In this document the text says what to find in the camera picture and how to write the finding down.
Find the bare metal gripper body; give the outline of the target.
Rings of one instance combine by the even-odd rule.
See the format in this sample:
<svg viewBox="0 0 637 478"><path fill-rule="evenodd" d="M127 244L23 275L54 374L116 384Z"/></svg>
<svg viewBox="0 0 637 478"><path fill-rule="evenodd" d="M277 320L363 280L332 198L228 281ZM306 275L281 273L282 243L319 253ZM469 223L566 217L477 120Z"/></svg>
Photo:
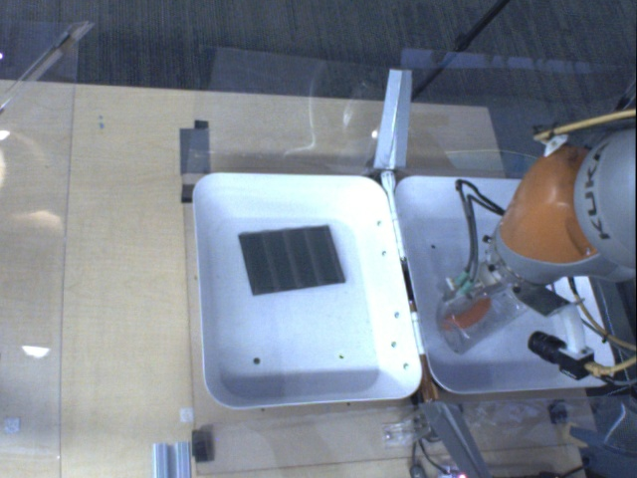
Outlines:
<svg viewBox="0 0 637 478"><path fill-rule="evenodd" d="M487 259L479 264L471 298L490 297L502 290L512 291L518 285L519 278L502 259Z"/></svg>

